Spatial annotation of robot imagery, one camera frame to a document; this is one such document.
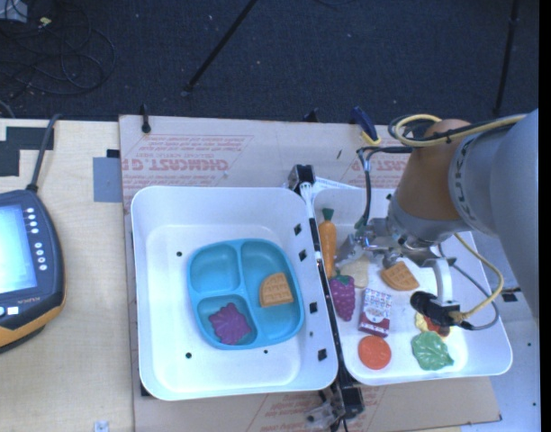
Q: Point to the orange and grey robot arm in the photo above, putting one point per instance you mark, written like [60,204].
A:
[496,173]

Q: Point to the purple toy grapes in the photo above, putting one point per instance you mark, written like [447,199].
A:
[343,297]

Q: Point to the orange round toy slice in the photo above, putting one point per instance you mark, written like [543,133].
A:
[374,353]

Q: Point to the black cylinder on white bracket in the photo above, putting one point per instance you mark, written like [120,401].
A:
[437,306]

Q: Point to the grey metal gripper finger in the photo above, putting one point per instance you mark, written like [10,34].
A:
[349,248]
[389,260]

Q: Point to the orange toy carrot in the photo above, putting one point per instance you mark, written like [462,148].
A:
[327,241]

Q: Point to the thin black and white rod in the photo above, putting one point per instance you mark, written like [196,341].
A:
[318,250]

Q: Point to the purple toy leaf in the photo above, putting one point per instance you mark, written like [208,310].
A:
[230,324]

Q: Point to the yellow and red toy food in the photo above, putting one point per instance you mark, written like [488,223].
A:
[423,323]

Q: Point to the red and white carton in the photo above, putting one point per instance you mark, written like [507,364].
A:
[374,313]

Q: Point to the brown cardboard board red print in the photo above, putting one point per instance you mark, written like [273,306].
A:
[239,160]

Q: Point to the white plastic tray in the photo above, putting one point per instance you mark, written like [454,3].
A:
[167,286]
[473,349]

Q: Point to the green toy lettuce leaf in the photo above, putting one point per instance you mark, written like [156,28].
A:
[430,351]

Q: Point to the orange toy waffle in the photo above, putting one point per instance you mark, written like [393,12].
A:
[276,290]
[400,278]

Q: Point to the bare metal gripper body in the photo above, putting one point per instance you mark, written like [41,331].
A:
[392,241]

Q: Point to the blue divided plate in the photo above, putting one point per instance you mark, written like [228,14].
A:
[221,263]

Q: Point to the pale cream toy biscuit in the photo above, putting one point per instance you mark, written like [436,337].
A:
[357,275]

